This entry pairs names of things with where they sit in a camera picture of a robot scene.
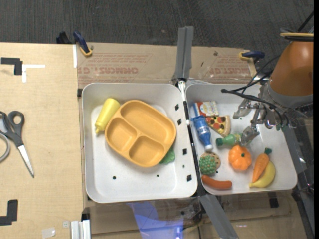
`yellow plate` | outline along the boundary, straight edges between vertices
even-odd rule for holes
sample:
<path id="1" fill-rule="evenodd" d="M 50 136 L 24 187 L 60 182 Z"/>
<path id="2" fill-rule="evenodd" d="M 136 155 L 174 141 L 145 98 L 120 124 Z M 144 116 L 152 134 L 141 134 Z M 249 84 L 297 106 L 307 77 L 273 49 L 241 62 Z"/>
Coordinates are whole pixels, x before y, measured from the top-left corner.
<path id="1" fill-rule="evenodd" d="M 163 113 L 139 100 L 124 103 L 105 129 L 108 145 L 127 160 L 142 167 L 157 165 L 175 138 L 174 123 Z"/>

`gray carpet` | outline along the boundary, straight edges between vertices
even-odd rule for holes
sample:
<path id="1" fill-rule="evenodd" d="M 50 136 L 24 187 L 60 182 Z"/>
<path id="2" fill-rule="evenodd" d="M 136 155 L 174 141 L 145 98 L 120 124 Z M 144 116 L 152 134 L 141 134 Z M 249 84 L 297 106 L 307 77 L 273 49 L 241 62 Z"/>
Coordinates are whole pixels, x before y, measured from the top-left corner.
<path id="1" fill-rule="evenodd" d="M 176 45 L 179 27 L 194 26 L 194 46 L 263 51 L 265 61 L 297 30 L 314 0 L 0 0 L 0 42 L 55 43 L 59 32 L 87 42 Z M 308 32 L 313 18 L 305 26 Z"/>

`toy sausage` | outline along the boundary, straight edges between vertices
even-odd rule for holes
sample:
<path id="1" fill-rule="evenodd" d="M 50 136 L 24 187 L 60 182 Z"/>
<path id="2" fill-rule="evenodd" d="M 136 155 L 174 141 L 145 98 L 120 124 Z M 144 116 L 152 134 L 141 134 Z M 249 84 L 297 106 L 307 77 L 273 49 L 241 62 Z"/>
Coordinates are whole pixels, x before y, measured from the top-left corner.
<path id="1" fill-rule="evenodd" d="M 203 181 L 204 184 L 207 186 L 210 186 L 214 189 L 230 189 L 233 185 L 231 181 L 217 181 L 212 178 L 210 178 L 207 175 L 202 175 L 201 180 Z"/>

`orange pumpkin toy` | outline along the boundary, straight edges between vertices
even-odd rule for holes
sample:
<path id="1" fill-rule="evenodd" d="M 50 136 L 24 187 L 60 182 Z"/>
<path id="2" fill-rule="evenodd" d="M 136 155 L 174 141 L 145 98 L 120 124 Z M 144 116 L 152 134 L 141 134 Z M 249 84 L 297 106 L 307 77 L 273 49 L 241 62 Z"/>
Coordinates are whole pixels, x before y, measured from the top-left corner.
<path id="1" fill-rule="evenodd" d="M 234 169 L 246 170 L 252 160 L 247 148 L 235 145 L 228 153 L 228 161 Z"/>

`yellow bottle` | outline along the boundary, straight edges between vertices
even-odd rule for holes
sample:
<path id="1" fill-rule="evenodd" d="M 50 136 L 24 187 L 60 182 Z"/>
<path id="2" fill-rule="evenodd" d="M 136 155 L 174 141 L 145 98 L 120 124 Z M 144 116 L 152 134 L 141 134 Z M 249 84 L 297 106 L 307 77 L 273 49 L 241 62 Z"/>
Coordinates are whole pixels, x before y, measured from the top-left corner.
<path id="1" fill-rule="evenodd" d="M 120 106 L 120 103 L 115 99 L 106 99 L 100 111 L 100 114 L 94 124 L 96 128 L 95 133 L 99 133 L 100 131 L 105 130 L 106 125 L 110 121 L 111 117 L 115 114 L 115 112 L 120 108 Z"/>

